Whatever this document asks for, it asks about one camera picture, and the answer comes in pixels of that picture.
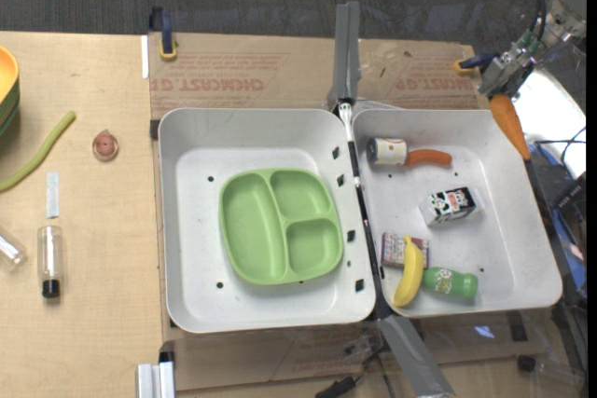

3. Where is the colourful printed packet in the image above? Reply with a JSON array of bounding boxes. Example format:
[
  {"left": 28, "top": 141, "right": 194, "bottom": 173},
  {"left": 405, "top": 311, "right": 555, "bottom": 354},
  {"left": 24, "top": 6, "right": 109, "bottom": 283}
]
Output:
[{"left": 380, "top": 231, "right": 431, "bottom": 270}]

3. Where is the clear plastic bottle black cap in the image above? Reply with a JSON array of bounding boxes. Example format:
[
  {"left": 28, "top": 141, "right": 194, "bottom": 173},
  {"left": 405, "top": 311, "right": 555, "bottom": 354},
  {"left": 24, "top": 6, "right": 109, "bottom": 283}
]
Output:
[{"left": 36, "top": 225, "right": 65, "bottom": 300}]

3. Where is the black and white milk carton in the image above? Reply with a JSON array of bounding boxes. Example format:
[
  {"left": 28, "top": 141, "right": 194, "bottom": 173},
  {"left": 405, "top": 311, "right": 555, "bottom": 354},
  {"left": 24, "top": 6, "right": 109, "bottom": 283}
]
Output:
[{"left": 418, "top": 185, "right": 484, "bottom": 228}]

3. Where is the green bottle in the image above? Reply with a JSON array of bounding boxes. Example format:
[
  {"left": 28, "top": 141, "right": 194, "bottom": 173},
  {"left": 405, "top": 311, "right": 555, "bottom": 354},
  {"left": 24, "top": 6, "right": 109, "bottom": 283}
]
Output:
[{"left": 421, "top": 266, "right": 480, "bottom": 302}]

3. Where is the white can with orange dots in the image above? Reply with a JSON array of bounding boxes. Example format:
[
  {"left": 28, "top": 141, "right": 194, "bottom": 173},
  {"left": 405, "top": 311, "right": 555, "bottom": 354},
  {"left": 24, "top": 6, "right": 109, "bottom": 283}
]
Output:
[{"left": 366, "top": 136, "right": 409, "bottom": 168}]

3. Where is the orange carrot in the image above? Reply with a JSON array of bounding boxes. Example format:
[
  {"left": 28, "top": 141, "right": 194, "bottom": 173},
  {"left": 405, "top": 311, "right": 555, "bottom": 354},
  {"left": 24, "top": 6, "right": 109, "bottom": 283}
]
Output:
[{"left": 488, "top": 93, "right": 533, "bottom": 162}]

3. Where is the thin black and white rod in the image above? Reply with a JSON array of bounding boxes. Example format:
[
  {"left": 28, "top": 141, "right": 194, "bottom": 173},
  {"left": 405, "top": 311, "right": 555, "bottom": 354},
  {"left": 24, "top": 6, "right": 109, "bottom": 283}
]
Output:
[{"left": 337, "top": 103, "right": 389, "bottom": 319}]

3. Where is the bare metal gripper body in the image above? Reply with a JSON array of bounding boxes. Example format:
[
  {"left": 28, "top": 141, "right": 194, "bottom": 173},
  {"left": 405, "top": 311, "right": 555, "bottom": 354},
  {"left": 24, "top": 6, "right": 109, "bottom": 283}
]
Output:
[{"left": 510, "top": 7, "right": 588, "bottom": 64}]

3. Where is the brown cardboard board red print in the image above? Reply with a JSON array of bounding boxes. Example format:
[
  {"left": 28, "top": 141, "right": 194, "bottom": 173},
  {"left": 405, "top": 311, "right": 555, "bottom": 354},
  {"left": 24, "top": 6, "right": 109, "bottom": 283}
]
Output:
[{"left": 147, "top": 31, "right": 548, "bottom": 392}]

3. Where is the yellow banana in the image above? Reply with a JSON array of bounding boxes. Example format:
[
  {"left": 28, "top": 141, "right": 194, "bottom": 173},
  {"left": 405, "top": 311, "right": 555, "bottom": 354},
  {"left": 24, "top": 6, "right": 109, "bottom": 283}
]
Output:
[{"left": 393, "top": 235, "right": 426, "bottom": 309}]

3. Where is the orange sausage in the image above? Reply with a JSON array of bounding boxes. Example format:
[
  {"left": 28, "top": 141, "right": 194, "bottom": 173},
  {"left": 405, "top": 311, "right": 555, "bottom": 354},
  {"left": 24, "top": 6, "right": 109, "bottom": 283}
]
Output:
[{"left": 403, "top": 148, "right": 453, "bottom": 169}]

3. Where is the white plastic tray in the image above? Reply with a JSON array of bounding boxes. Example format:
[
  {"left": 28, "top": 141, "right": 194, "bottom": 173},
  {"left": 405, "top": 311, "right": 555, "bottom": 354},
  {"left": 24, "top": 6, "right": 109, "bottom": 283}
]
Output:
[
  {"left": 350, "top": 107, "right": 564, "bottom": 320},
  {"left": 157, "top": 106, "right": 378, "bottom": 335}
]

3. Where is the pink round doughnut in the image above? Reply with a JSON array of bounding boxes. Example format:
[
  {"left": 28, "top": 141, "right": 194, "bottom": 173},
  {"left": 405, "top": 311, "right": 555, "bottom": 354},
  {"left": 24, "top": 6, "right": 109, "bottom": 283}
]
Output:
[{"left": 91, "top": 129, "right": 120, "bottom": 163}]

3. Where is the long green bean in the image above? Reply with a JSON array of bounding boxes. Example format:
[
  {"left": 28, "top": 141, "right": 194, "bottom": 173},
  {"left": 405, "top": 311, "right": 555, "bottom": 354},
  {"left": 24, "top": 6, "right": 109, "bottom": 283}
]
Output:
[{"left": 0, "top": 110, "right": 77, "bottom": 194}]

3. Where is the orange divided plate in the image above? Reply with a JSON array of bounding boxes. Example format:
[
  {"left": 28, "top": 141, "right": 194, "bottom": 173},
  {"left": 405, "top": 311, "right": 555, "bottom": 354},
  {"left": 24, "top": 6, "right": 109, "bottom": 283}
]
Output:
[{"left": 0, "top": 44, "right": 21, "bottom": 107}]

